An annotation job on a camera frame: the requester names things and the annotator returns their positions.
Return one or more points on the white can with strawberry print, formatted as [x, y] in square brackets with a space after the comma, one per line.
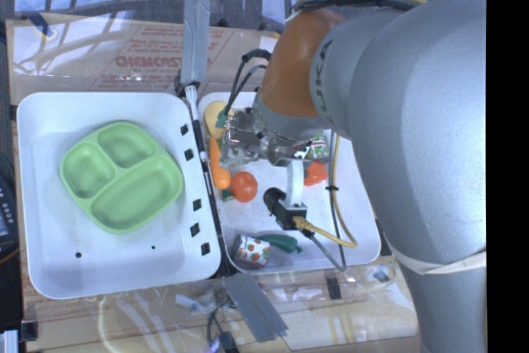
[253, 251]

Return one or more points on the thin black and white rod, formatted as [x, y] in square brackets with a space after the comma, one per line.
[206, 173]

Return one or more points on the green red and white packet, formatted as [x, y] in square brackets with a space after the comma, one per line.
[319, 145]

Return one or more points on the green divided plate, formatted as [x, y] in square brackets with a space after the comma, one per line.
[124, 194]

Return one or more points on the orange tomato with green stem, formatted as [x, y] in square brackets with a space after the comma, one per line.
[244, 187]

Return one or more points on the dark green toy pepper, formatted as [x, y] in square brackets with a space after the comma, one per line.
[283, 242]

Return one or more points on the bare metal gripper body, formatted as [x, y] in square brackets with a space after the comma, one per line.
[244, 133]

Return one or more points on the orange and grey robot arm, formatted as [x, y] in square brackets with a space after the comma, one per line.
[413, 128]

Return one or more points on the black cylinder on white bracket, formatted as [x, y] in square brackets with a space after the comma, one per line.
[284, 212]

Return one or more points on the white plastic tray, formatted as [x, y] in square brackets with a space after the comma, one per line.
[45, 177]
[268, 219]

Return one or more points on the orange toy food piece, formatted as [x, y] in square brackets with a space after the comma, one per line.
[316, 174]

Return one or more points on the orange carrot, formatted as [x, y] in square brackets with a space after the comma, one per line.
[218, 169]

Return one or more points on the brown cardboard board red print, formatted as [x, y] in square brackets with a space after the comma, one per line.
[136, 58]

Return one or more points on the yellow round toy food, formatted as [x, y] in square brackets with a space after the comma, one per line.
[211, 115]

